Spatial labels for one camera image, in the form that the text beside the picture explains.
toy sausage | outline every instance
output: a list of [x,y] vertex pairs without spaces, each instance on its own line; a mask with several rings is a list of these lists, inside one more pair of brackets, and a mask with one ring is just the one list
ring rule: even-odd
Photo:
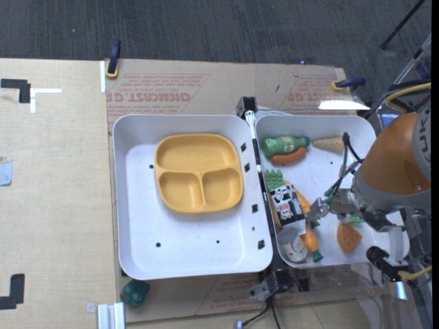
[[274,165],[289,165],[291,163],[299,161],[307,153],[306,147],[299,147],[296,151],[289,154],[276,154],[270,157],[270,161]]

